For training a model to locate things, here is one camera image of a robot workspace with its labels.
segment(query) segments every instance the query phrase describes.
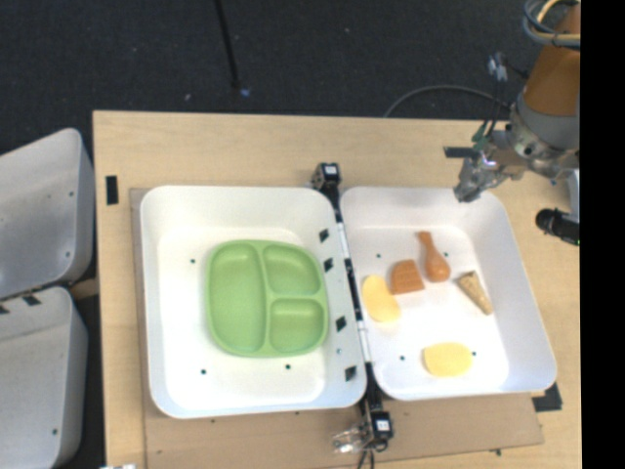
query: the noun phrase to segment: black floor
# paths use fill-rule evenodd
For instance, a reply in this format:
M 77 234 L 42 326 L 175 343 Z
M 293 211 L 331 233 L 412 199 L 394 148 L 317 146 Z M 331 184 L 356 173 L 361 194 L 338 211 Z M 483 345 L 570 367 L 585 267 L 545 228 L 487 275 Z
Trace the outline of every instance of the black floor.
M 0 0 L 0 154 L 65 127 L 91 153 L 94 109 L 382 116 L 417 88 L 491 94 L 490 55 L 523 70 L 539 52 L 521 31 L 524 2 L 223 0 L 233 90 L 215 0 Z M 511 72 L 501 99 L 521 85 Z M 480 96 L 440 90 L 393 116 L 490 112 Z M 97 300 L 79 309 L 96 343 L 84 442 L 67 466 L 82 469 L 103 462 L 103 430 Z

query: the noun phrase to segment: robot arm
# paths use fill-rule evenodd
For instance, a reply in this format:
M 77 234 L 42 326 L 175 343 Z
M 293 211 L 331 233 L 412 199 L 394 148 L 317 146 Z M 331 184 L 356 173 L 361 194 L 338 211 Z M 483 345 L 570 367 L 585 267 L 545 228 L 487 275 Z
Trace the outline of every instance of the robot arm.
M 542 22 L 557 4 L 569 9 L 551 30 Z M 525 170 L 560 179 L 579 168 L 581 0 L 529 0 L 523 27 L 543 49 L 506 130 L 486 131 L 484 124 L 474 135 L 472 156 L 454 188 L 459 201 L 473 201 L 508 178 L 518 180 Z

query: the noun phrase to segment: black pole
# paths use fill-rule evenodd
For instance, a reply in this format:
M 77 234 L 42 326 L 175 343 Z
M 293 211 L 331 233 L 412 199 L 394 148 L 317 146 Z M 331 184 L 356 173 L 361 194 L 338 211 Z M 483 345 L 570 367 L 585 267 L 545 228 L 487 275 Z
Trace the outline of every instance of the black pole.
M 232 49 L 228 22 L 226 20 L 226 13 L 224 12 L 224 4 L 222 3 L 222 0 L 215 0 L 215 9 L 217 10 L 217 18 L 219 20 L 219 26 L 222 30 L 222 36 L 224 37 L 224 45 L 226 46 L 226 54 L 228 56 L 228 64 L 230 68 L 231 85 L 232 88 L 239 90 L 241 88 L 241 81 L 238 77 L 236 60 L 234 59 L 234 51 Z

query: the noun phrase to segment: green plate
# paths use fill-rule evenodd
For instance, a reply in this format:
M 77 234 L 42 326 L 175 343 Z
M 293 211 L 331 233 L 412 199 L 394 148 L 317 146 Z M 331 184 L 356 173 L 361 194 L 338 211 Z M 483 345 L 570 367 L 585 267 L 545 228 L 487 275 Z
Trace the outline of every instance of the green plate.
M 206 270 L 208 326 L 229 353 L 301 355 L 325 339 L 323 274 L 308 250 L 276 241 L 229 241 L 213 250 Z

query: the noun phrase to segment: table surface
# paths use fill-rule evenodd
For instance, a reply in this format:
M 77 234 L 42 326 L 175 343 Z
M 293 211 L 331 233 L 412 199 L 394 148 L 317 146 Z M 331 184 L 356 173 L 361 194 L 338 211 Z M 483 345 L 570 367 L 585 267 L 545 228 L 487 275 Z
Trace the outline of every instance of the table surface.
M 320 434 L 331 431 L 332 422 L 346 420 L 341 411 L 309 412 L 298 417 L 304 419 L 298 420 L 299 424 L 292 419 L 286 422 L 284 414 L 220 420 L 214 424 L 219 426 L 214 427 L 214 436 L 205 440 L 193 434 L 193 429 L 203 433 L 203 424 L 172 424 L 150 405 L 142 379 L 145 360 L 133 268 L 131 190 L 165 184 L 302 186 L 322 161 L 339 164 L 344 189 L 451 188 L 457 182 L 461 160 L 445 158 L 443 147 L 467 146 L 478 127 L 478 121 L 94 112 L 106 463 L 135 463 L 150 469 L 173 463 L 184 467 L 186 461 L 203 460 L 208 450 L 213 458 L 229 461 L 221 467 L 237 467 L 241 456 L 249 456 L 245 449 L 248 445 L 248 450 L 256 450 L 255 467 L 354 464 L 353 458 L 321 453 L 323 450 L 315 444 Z M 118 200 L 114 204 L 108 202 L 106 182 L 110 176 L 117 179 Z M 508 433 L 505 439 L 495 439 L 495 448 L 500 441 L 512 447 L 497 456 L 475 451 L 481 443 L 476 444 L 475 440 L 463 445 L 463 437 L 455 434 L 458 440 L 441 441 L 444 433 L 436 440 L 424 439 L 428 426 L 423 419 L 435 419 L 444 411 L 448 418 L 462 425 L 472 415 L 477 418 L 493 409 L 495 404 L 488 398 L 476 399 L 472 404 L 423 402 L 414 411 L 410 410 L 412 406 L 392 402 L 389 409 L 401 417 L 398 427 L 414 429 L 415 439 L 407 436 L 404 429 L 402 437 L 392 441 L 396 448 L 392 446 L 376 459 L 378 466 L 436 468 L 452 463 L 458 468 L 581 467 L 579 249 L 540 233 L 534 223 L 536 213 L 543 208 L 568 210 L 568 189 L 565 184 L 553 186 L 528 173 L 521 181 L 505 183 L 492 192 L 508 212 L 558 362 L 562 410 L 535 415 L 527 411 L 527 405 L 531 405 L 528 397 L 512 395 L 498 400 L 502 406 L 499 409 L 505 414 L 491 412 L 501 423 L 493 426 L 492 436 L 496 438 L 497 431 L 510 431 L 518 438 L 510 439 L 512 435 Z M 419 419 L 410 420 L 410 415 L 418 415 Z M 525 419 L 521 422 L 526 427 L 524 431 L 520 429 L 523 432 L 515 433 L 510 428 L 515 416 Z M 527 422 L 530 417 L 537 417 L 538 427 Z M 259 425 L 266 427 L 263 437 L 246 432 Z M 472 430 L 471 426 L 462 429 L 459 432 Z M 474 437 L 490 436 L 483 429 L 477 426 L 479 432 Z M 544 443 L 536 439 L 536 429 Z M 273 442 L 281 442 L 286 448 L 281 453 L 271 452 Z M 437 449 L 411 448 L 420 443 L 424 447 L 430 443 Z M 263 447 L 268 447 L 267 453 L 258 451 Z M 415 453 L 426 458 L 406 459 Z

